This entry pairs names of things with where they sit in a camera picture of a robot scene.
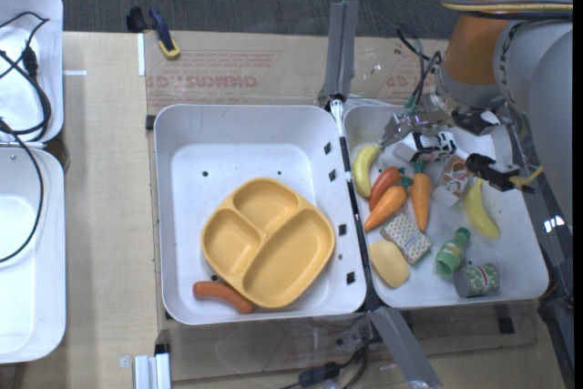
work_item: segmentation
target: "metal can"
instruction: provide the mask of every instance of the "metal can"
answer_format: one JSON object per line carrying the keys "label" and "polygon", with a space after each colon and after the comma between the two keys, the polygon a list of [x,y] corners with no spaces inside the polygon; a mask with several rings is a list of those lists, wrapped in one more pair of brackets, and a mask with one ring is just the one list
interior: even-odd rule
{"label": "metal can", "polygon": [[494,294],[500,289],[500,275],[491,262],[467,266],[454,274],[454,286],[461,298]]}

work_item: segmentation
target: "metal bracket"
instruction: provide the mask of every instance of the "metal bracket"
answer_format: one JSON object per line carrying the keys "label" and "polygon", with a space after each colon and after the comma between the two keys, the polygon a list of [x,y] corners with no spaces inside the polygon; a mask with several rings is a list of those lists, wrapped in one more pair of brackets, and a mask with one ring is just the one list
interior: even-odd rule
{"label": "metal bracket", "polygon": [[170,389],[170,357],[168,353],[156,356],[138,355],[133,366],[134,389]]}
{"label": "metal bracket", "polygon": [[371,312],[370,317],[411,387],[442,387],[401,312],[382,306]]}
{"label": "metal bracket", "polygon": [[358,1],[342,0],[331,5],[326,75],[318,96],[321,107],[325,107],[330,98],[344,101],[350,94],[357,23]]}

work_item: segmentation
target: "small green container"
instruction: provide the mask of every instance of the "small green container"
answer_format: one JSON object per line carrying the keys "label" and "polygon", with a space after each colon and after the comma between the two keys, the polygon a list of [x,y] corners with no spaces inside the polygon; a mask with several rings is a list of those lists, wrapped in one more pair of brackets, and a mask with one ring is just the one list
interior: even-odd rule
{"label": "small green container", "polygon": [[454,274],[455,291],[461,298],[492,295],[500,290],[500,275],[491,262],[468,266]]}
{"label": "small green container", "polygon": [[470,231],[460,227],[452,240],[447,241],[435,255],[437,270],[444,277],[451,276],[460,267],[465,257],[465,245]]}

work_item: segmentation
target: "toy sausage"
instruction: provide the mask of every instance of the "toy sausage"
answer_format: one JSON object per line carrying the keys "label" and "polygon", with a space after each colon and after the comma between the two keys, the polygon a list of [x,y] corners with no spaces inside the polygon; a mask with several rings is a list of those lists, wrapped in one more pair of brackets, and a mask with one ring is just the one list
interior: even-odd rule
{"label": "toy sausage", "polygon": [[247,314],[255,309],[255,305],[247,300],[235,289],[222,282],[198,281],[192,286],[194,296],[198,299],[216,299],[226,302],[237,309],[238,312]]}

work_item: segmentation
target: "wooden table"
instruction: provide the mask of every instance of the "wooden table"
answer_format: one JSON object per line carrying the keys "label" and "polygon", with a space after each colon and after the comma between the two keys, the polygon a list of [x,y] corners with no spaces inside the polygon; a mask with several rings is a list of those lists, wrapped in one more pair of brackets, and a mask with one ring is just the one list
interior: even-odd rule
{"label": "wooden table", "polygon": [[[64,33],[67,327],[47,357],[16,367],[14,389],[132,387],[134,355],[159,328],[145,78],[136,35]],[[532,345],[430,358],[448,388],[563,387],[547,328]],[[408,387],[376,363],[359,387]],[[294,374],[177,387],[280,387]]]}

